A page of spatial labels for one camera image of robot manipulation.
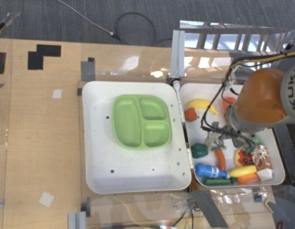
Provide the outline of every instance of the divided green plate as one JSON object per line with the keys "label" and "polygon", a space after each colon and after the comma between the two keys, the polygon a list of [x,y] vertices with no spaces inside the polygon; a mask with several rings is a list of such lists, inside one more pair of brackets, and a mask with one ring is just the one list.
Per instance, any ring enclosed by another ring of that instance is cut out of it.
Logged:
{"label": "divided green plate", "polygon": [[123,95],[113,105],[113,129],[126,148],[165,146],[171,139],[169,113],[164,102],[149,95]]}

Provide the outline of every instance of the blue bottle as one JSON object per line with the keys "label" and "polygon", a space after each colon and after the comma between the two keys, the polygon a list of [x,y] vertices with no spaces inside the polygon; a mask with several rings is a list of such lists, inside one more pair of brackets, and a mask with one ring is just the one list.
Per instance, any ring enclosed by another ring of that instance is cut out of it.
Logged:
{"label": "blue bottle", "polygon": [[198,163],[195,166],[195,174],[198,177],[224,178],[224,179],[229,178],[227,171],[221,171],[216,166],[206,166],[202,163]]}

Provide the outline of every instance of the wooden surface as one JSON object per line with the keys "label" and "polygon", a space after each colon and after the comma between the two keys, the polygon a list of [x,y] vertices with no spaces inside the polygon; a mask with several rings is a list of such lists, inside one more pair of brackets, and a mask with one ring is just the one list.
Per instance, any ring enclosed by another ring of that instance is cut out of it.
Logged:
{"label": "wooden surface", "polygon": [[[28,52],[36,51],[37,44],[61,45],[62,55],[45,57],[44,70],[28,70]],[[5,199],[0,228],[65,229],[68,213],[79,212],[85,197],[91,200],[90,228],[111,222],[178,219],[180,214],[172,205],[185,196],[178,192],[101,196],[89,190],[81,172],[83,133],[77,96],[81,61],[88,57],[95,58],[97,80],[113,80],[114,76],[114,80],[163,82],[169,71],[170,49],[4,39],[0,39],[0,48],[10,58],[7,67],[12,67],[11,74],[7,71],[0,76],[11,81],[11,102],[0,100],[2,106],[10,104],[9,120],[5,120],[9,123],[7,154],[1,154],[6,156],[6,173],[5,161],[0,159],[0,197]],[[162,71],[164,76],[155,79],[150,75],[154,71]],[[62,90],[61,99],[53,98],[54,90]],[[39,203],[44,191],[54,196],[49,207]],[[231,228],[242,223],[274,228],[271,213],[253,198],[218,206]],[[194,228],[209,228],[201,212],[195,217]],[[190,228],[189,216],[180,222],[180,228]]]}

